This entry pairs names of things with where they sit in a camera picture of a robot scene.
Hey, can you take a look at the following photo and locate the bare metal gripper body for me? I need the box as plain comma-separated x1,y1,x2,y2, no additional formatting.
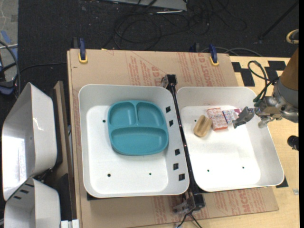
254,95,299,124

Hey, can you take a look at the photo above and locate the white and pink patterned packet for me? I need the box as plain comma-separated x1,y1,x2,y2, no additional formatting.
222,107,243,125

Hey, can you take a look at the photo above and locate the orange and white carton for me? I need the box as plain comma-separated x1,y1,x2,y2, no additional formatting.
206,107,229,131

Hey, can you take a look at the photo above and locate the white plastic tray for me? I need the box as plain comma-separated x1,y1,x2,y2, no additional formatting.
176,86,285,193
78,84,190,199

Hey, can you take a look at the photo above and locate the tan toy bread bun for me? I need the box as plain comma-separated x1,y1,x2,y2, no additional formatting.
193,114,213,138

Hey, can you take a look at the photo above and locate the thin black rod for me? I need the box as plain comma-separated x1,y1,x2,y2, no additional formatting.
169,84,198,195

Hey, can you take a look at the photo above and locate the teal divided plate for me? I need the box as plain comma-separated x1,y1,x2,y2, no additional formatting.
107,100,170,156

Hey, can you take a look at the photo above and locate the brown cardboard board red print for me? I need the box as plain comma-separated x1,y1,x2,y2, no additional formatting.
66,48,280,228

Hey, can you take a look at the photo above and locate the black block with thin wires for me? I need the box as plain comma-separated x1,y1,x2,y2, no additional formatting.
161,74,178,89
172,193,206,214

